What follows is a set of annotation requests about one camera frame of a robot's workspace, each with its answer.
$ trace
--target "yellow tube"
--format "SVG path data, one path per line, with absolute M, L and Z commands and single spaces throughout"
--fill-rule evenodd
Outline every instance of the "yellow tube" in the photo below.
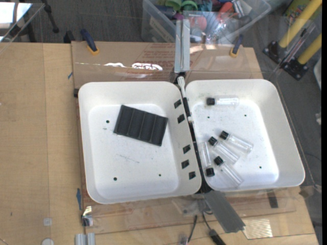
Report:
M 278 42 L 280 47 L 286 48 L 288 44 L 294 39 L 296 34 L 301 30 L 305 23 L 310 19 L 314 12 L 321 5 L 322 0 L 311 0 L 306 6 L 303 12 L 296 19 L 294 24 L 288 29 L 288 32 L 283 36 L 283 38 Z
M 322 35 L 318 37 L 310 44 L 310 46 L 297 58 L 300 64 L 306 64 L 309 59 L 321 48 Z

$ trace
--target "black cap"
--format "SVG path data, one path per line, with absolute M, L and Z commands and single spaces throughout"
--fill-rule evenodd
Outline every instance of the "black cap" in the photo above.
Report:
M 215 98 L 207 98 L 206 99 L 206 104 L 207 105 L 215 105 L 216 104 Z
M 217 142 L 217 139 L 215 137 L 211 137 L 208 142 L 210 143 L 210 145 L 214 146 Z
M 207 168 L 205 169 L 205 174 L 208 176 L 208 177 L 212 177 L 215 175 L 215 171 L 214 171 L 214 168 Z
M 220 157 L 220 156 L 217 156 L 215 159 L 214 159 L 214 162 L 215 164 L 217 164 L 218 166 L 223 164 L 224 163 L 224 160 Z
M 223 140 L 226 140 L 229 136 L 229 133 L 222 131 L 221 134 L 219 135 L 220 138 L 222 138 Z

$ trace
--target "blue clamp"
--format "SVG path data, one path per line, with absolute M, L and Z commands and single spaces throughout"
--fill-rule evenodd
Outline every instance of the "blue clamp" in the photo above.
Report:
M 99 49 L 97 48 L 96 44 L 94 43 L 93 38 L 91 37 L 90 33 L 82 29 L 81 35 L 83 39 L 87 42 L 87 49 L 91 52 L 93 55 L 97 55 L 99 53 Z
M 236 58 L 237 55 L 239 54 L 240 45 L 242 43 L 242 40 L 243 40 L 243 35 L 240 35 L 238 37 L 238 39 L 236 40 L 234 47 L 230 50 L 229 55 L 232 56 L 233 58 Z

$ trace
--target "metal bracket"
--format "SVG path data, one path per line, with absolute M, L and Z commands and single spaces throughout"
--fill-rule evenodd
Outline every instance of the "metal bracket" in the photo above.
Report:
M 262 52 L 277 64 L 282 61 L 285 55 L 285 50 L 281 48 L 276 41 L 272 41 L 266 48 L 263 49 Z
M 226 200 L 223 193 L 211 191 L 205 193 L 204 198 L 226 233 L 244 230 L 244 222 Z
M 176 73 L 190 70 L 190 21 L 178 20 L 176 23 L 175 66 Z
M 96 245 L 96 235 L 92 233 L 76 234 L 75 245 Z
M 306 64 L 300 64 L 296 58 L 292 58 L 290 62 L 283 63 L 281 67 L 298 81 L 309 69 Z

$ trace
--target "test tube with black cap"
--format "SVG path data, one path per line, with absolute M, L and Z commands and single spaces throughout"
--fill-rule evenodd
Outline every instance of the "test tube with black cap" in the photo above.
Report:
M 205 171 L 205 174 L 208 177 L 214 176 L 215 171 L 210 160 L 210 155 L 206 142 L 201 142 L 200 144 L 198 144 L 198 150 L 201 157 L 201 161 L 203 163 L 203 170 Z
M 209 106 L 218 105 L 218 106 L 233 106 L 236 107 L 239 105 L 240 99 L 235 95 L 230 96 L 215 96 L 209 97 L 206 99 L 206 104 Z
M 218 166 L 217 175 L 221 174 L 228 185 L 238 187 L 244 181 L 237 171 L 220 156 L 217 156 L 214 162 Z
M 252 143 L 234 134 L 227 133 L 226 131 L 222 131 L 219 138 L 221 138 L 223 141 L 230 143 L 230 145 L 233 145 L 234 147 L 238 148 L 245 154 L 249 154 L 253 149 Z
M 223 156 L 224 159 L 229 163 L 234 164 L 240 158 L 239 154 L 233 152 L 222 141 L 218 141 L 215 137 L 211 137 L 208 142 L 210 143 L 211 146 L 213 146 L 214 152 L 216 154 Z

